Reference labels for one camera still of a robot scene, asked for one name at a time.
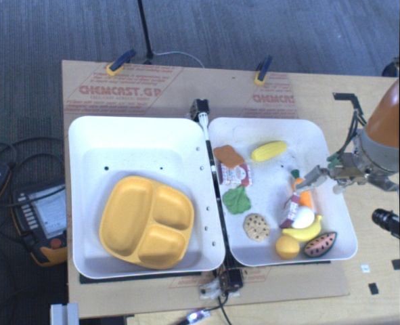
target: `toy banana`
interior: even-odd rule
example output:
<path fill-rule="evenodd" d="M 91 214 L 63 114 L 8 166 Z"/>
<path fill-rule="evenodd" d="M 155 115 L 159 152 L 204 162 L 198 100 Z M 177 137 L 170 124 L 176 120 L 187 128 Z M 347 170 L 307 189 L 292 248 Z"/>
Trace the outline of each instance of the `toy banana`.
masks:
<path fill-rule="evenodd" d="M 307 242 L 315 238 L 321 231 L 321 215 L 316 215 L 314 222 L 304 229 L 287 228 L 283 229 L 284 235 L 296 238 L 299 242 Z"/>

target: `black cable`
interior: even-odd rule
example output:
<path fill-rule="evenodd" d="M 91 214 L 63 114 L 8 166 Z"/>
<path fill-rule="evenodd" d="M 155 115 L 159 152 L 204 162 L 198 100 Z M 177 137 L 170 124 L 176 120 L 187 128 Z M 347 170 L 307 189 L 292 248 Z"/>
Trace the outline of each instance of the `black cable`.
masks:
<path fill-rule="evenodd" d="M 219 305 L 211 308 L 207 308 L 208 311 L 214 311 L 216 309 L 222 308 L 228 301 L 228 292 L 225 293 L 225 299 L 222 302 L 221 297 L 218 297 Z"/>
<path fill-rule="evenodd" d="M 176 325 L 190 325 L 190 321 L 188 319 L 183 319 L 181 322 L 178 322 Z"/>
<path fill-rule="evenodd" d="M 1 229 L 3 228 L 3 226 L 7 223 L 7 220 L 10 218 L 10 214 L 8 213 L 5 218 L 3 219 L 3 221 L 0 224 L 0 237 L 9 240 L 10 242 L 16 243 L 16 244 L 20 244 L 21 246 L 24 244 L 23 241 L 20 238 L 14 238 L 11 236 L 8 236 L 7 234 L 5 234 L 4 232 L 1 231 Z"/>
<path fill-rule="evenodd" d="M 357 112 L 357 110 L 354 110 L 353 116 L 351 119 L 351 123 L 350 123 L 349 132 L 347 133 L 347 137 L 344 142 L 344 145 L 336 152 L 336 154 L 338 155 L 338 158 L 340 158 L 342 156 L 342 153 L 345 151 L 345 149 L 347 148 L 347 146 L 349 145 L 349 143 L 355 136 L 356 131 L 357 131 L 357 122 L 358 122 L 358 112 Z"/>
<path fill-rule="evenodd" d="M 218 297 L 218 302 L 219 302 L 219 306 L 221 307 L 222 314 L 225 317 L 225 320 L 227 320 L 228 325 L 231 325 L 231 322 L 228 319 L 227 313 L 225 313 L 225 310 L 224 310 L 224 303 L 221 302 L 220 297 Z"/>
<path fill-rule="evenodd" d="M 9 275 L 10 275 L 10 279 L 12 280 L 13 289 L 15 289 L 14 271 L 12 269 L 12 266 L 11 266 L 10 262 L 8 261 L 7 257 L 5 256 L 4 252 L 1 249 L 0 249 L 0 257 L 1 257 L 2 261 L 6 264 L 8 270 L 9 270 Z M 12 292 L 6 298 L 4 298 L 2 301 L 0 301 L 0 306 L 2 306 L 4 303 L 8 302 L 9 300 L 13 299 L 14 297 L 16 297 L 16 295 L 18 295 L 18 294 L 20 294 L 20 293 L 22 293 L 22 292 L 24 292 L 25 290 L 28 290 L 28 289 L 31 289 L 31 287 L 27 286 L 25 288 L 21 288 L 20 290 L 16 290 L 16 291 Z M 13 318 L 13 314 L 14 314 L 14 310 L 12 310 L 12 312 L 10 314 L 10 319 L 9 319 L 8 324 L 11 323 L 12 318 Z"/>
<path fill-rule="evenodd" d="M 367 121 L 365 120 L 365 118 L 362 117 L 362 115 L 358 114 L 357 119 L 363 127 L 367 124 Z"/>
<path fill-rule="evenodd" d="M 51 137 L 51 136 L 34 136 L 34 137 L 27 137 L 24 139 L 20 139 L 14 143 L 12 143 L 13 146 L 17 146 L 18 144 L 23 144 L 24 142 L 30 142 L 30 141 L 39 141 L 40 139 L 48 139 L 50 141 L 58 141 L 58 142 L 63 142 L 63 139 L 58 138 L 58 137 Z"/>
<path fill-rule="evenodd" d="M 11 188 L 10 193 L 11 193 L 11 195 L 14 192 L 14 190 L 13 190 L 14 178 L 17 177 L 18 170 L 21 167 L 23 167 L 24 164 L 27 163 L 28 161 L 30 161 L 31 159 L 34 159 L 34 158 L 37 158 L 37 157 L 40 157 L 40 156 L 49 156 L 49 157 L 55 158 L 62 165 L 64 165 L 64 160 L 61 157 L 59 157 L 58 155 L 55 155 L 55 154 L 51 154 L 51 153 L 36 153 L 36 154 L 32 154 L 32 155 L 28 156 L 23 161 L 21 161 L 21 163 L 19 163 L 16 166 L 16 168 L 14 169 L 14 172 L 12 172 L 12 178 L 10 180 L 10 188 Z M 19 201 L 19 202 L 13 201 L 11 204 L 0 204 L 0 207 L 1 208 L 12 208 L 12 207 L 17 207 L 17 206 L 22 206 L 24 204 L 29 204 L 29 203 L 32 203 L 34 201 L 38 201 L 38 200 L 41 200 L 43 198 L 47 198 L 47 197 L 53 196 L 54 194 L 57 194 L 57 193 L 63 191 L 64 189 L 66 189 L 66 187 L 65 186 L 61 186 L 57 190 L 55 190 L 53 192 L 50 192 L 50 193 L 48 193 L 46 195 L 39 196 L 38 198 L 33 198 L 33 199 L 29 199 L 29 200 L 25 200 L 25 201 Z"/>
<path fill-rule="evenodd" d="M 0 146 L 5 146 L 3 149 L 0 150 L 0 154 L 7 149 L 10 149 L 13 153 L 13 161 L 11 161 L 8 165 L 11 169 L 13 169 L 18 161 L 18 150 L 14 147 L 13 144 L 8 144 L 5 142 L 0 142 Z"/>

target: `blue clamp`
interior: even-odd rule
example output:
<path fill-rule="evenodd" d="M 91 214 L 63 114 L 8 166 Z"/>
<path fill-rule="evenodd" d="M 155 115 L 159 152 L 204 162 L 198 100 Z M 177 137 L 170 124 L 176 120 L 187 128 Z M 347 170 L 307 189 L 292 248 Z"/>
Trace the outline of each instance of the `blue clamp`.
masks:
<path fill-rule="evenodd" d="M 266 73 L 269 70 L 270 64 L 272 63 L 272 56 L 267 56 L 256 69 L 254 83 L 256 85 L 263 85 L 266 81 Z"/>
<path fill-rule="evenodd" d="M 123 64 L 129 63 L 131 58 L 133 58 L 136 53 L 137 52 L 134 49 L 130 49 L 124 53 L 121 57 L 119 57 L 119 59 L 106 67 L 106 73 L 108 73 L 110 76 L 115 76 L 123 69 Z"/>

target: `toy lemon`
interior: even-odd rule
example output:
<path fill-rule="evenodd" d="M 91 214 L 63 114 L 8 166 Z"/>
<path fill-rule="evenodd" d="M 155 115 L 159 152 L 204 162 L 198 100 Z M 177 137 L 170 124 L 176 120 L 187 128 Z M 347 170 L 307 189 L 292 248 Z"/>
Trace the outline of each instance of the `toy lemon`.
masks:
<path fill-rule="evenodd" d="M 283 259 L 291 259 L 298 255 L 301 247 L 296 238 L 289 235 L 282 235 L 275 243 L 278 255 Z"/>

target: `toy egg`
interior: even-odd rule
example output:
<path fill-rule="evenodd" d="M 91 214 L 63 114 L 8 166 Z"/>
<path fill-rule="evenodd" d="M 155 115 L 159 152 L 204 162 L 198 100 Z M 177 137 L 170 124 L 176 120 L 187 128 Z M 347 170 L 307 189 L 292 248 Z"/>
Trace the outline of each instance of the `toy egg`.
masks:
<path fill-rule="evenodd" d="M 309 227 L 315 219 L 315 213 L 307 206 L 299 206 L 297 208 L 296 216 L 292 223 L 294 229 L 304 229 Z"/>

